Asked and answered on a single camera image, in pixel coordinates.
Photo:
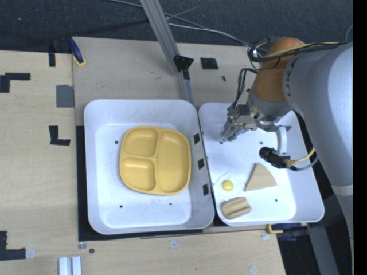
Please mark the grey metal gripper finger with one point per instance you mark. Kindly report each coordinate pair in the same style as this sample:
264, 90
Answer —
225, 133
234, 134

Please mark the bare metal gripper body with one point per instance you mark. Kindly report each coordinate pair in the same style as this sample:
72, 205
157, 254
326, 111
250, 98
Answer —
246, 119

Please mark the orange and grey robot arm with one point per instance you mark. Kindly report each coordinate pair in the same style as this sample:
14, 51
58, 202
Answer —
321, 96

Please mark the white and yellow fried egg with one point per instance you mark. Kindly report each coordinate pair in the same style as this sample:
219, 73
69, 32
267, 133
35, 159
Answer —
227, 185

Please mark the tan triangular bread slice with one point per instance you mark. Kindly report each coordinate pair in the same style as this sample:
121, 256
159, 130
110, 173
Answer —
260, 179

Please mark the yellow divided plate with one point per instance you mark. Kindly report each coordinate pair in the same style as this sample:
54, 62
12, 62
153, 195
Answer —
169, 159

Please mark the tan hot dog bun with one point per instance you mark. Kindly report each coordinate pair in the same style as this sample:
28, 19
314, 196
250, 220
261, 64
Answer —
235, 208

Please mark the white plastic tray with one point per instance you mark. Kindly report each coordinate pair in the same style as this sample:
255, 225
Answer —
143, 211
286, 205

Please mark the black cylinder on white bracket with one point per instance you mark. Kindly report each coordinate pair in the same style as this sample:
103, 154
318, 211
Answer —
273, 155

